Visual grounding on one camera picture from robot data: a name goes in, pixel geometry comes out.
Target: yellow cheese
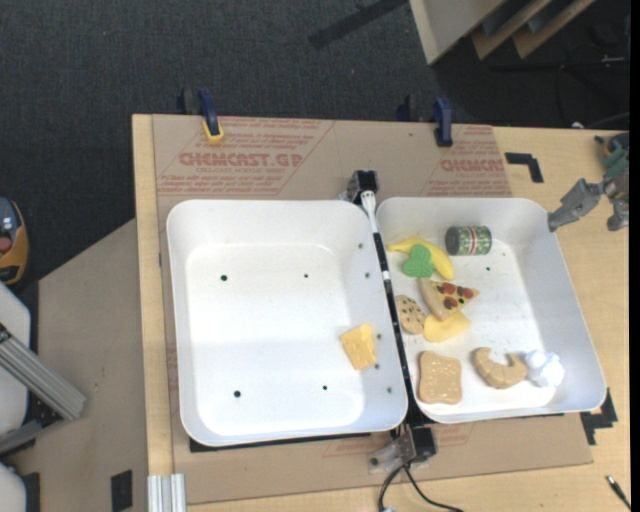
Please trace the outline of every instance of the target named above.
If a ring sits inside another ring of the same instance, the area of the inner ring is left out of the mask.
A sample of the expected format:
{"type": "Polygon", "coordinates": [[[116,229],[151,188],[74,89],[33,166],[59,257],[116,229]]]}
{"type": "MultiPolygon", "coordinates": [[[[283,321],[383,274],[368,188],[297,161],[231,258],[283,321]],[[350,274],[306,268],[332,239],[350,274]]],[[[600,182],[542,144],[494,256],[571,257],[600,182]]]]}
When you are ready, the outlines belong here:
{"type": "Polygon", "coordinates": [[[376,362],[373,330],[369,324],[362,324],[340,336],[349,360],[356,370],[362,370],[376,362]]]}

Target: orange device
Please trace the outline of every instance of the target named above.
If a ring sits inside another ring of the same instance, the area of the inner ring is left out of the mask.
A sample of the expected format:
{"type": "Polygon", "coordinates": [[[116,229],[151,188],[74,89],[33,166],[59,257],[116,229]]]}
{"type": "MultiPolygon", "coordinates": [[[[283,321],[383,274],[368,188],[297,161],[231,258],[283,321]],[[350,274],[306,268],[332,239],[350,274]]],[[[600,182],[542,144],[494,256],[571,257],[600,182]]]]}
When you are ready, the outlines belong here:
{"type": "Polygon", "coordinates": [[[29,263],[29,239],[15,202],[0,197],[0,281],[17,284],[29,263]]]}

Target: toy can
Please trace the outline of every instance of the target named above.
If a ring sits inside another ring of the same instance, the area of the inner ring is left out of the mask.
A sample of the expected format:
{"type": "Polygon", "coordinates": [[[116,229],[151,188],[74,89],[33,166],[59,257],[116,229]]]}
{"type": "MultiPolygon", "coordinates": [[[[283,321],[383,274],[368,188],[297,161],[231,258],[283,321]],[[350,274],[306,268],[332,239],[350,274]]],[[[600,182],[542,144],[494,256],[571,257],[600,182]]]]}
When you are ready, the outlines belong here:
{"type": "Polygon", "coordinates": [[[450,227],[444,237],[447,252],[452,256],[487,254],[491,242],[491,231],[486,226],[450,227]]]}

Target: gray carpet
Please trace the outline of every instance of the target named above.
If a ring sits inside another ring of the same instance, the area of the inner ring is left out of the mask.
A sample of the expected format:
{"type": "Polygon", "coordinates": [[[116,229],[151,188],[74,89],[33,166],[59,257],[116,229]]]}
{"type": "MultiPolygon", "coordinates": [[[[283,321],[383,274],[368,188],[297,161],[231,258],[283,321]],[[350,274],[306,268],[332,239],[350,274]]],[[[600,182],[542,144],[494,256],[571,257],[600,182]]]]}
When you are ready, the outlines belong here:
{"type": "Polygon", "coordinates": [[[424,120],[446,97],[455,122],[589,125],[628,112],[628,65],[586,82],[491,67],[628,57],[630,9],[595,2],[525,60],[507,42],[480,61],[463,38],[429,66],[406,1],[0,0],[0,195],[25,216],[29,279],[133,218],[131,115],[176,113],[183,85],[221,115],[393,121],[413,94],[424,120]],[[595,44],[602,24],[615,40],[595,44]]]}

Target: table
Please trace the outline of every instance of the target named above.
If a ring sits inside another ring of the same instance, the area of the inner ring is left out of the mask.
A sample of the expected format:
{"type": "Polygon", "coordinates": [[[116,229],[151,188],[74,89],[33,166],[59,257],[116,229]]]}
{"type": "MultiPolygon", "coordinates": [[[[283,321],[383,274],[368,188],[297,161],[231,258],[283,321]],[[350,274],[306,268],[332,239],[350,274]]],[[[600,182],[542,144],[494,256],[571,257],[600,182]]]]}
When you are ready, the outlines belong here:
{"type": "MultiPolygon", "coordinates": [[[[133,144],[136,223],[140,271],[142,343],[148,470],[150,475],[174,472],[164,348],[159,235],[155,196],[154,139],[151,115],[134,115],[133,144]]],[[[368,124],[362,123],[362,130],[368,124]]],[[[602,132],[588,130],[494,128],[500,150],[532,153],[542,168],[544,183],[533,183],[525,166],[507,165],[514,197],[526,197],[548,211],[560,205],[580,177],[602,178],[602,132]]],[[[622,510],[605,476],[612,475],[630,497],[629,398],[629,254],[628,229],[609,232],[606,200],[579,222],[558,230],[569,274],[598,352],[615,404],[618,422],[599,430],[594,463],[559,469],[438,480],[425,484],[427,495],[463,510],[622,510]]],[[[375,511],[378,488],[357,488],[191,506],[204,511],[375,511]]],[[[392,486],[387,502],[397,510],[421,510],[421,498],[408,484],[392,486]]]]}

